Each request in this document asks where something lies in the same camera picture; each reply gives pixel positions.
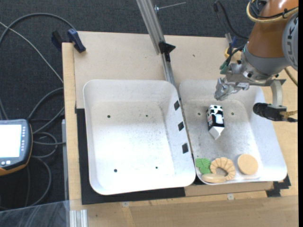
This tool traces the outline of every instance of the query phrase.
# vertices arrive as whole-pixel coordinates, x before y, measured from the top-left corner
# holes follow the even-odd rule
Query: black bracket
[[[289,186],[291,186],[291,183],[287,174],[282,182],[274,182],[274,189],[267,190],[266,194],[268,197],[281,197],[280,190],[289,189]]]
[[[163,41],[160,41],[159,42],[159,49],[160,49],[160,52],[161,54],[164,53],[164,56],[165,56],[165,60],[167,62],[170,62],[170,56],[169,56],[169,53],[171,53],[173,51],[173,49],[175,49],[176,47],[174,45],[171,45],[171,44],[167,44]]]

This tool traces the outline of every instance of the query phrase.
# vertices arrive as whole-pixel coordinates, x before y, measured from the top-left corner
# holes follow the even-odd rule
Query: toy donut
[[[216,169],[218,167],[227,172],[227,175],[225,176],[226,180],[231,180],[234,178],[236,174],[236,170],[232,160],[227,159],[226,157],[216,158],[215,160],[212,161],[209,168],[212,173],[216,174],[217,173]]]

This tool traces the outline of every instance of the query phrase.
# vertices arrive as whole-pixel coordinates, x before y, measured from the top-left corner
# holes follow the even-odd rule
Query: black floor
[[[161,9],[159,13],[163,33],[167,35],[192,35],[224,37],[224,31],[213,11],[216,0],[153,0],[158,7],[186,2],[174,8]],[[234,29],[248,36],[253,23],[247,18],[248,0],[219,0],[226,8]],[[51,13],[68,20],[77,30],[145,34],[143,19],[135,0],[0,0],[0,22],[9,25],[17,18],[32,13]],[[26,37],[62,77],[61,53],[51,41],[57,30],[64,40],[69,26],[49,16],[32,16],[21,20],[13,29]],[[38,53],[21,37],[8,32],[0,44],[0,98],[10,119],[27,118],[39,100],[48,92],[62,87],[62,82],[50,70]],[[58,93],[41,105],[34,114],[33,129],[53,118],[63,107],[63,96]],[[62,141],[59,117],[47,132]],[[38,139],[52,142],[51,139]],[[34,145],[34,154],[45,155],[52,146]],[[62,149],[44,159],[52,172],[49,192],[40,203],[64,200]],[[27,204],[38,200],[48,185],[46,168],[36,159],[29,163],[30,192]],[[0,206],[23,207],[27,198],[27,170],[0,177]]]

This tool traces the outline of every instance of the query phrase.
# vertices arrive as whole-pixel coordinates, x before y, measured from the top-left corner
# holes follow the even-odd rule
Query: empty tray
[[[216,80],[188,80],[179,88],[194,159],[231,159],[236,174],[223,184],[283,180],[287,168],[272,122],[257,116],[252,110],[255,103],[265,102],[262,89],[251,86],[248,91],[217,101],[214,98],[215,86]],[[225,129],[217,140],[208,132],[206,111],[210,105],[223,108]],[[245,175],[237,166],[238,157],[245,153],[254,156],[258,162],[255,174]],[[196,174],[202,181],[197,167]]]
[[[176,88],[103,80],[83,89],[89,181],[103,195],[184,187],[196,176]]]

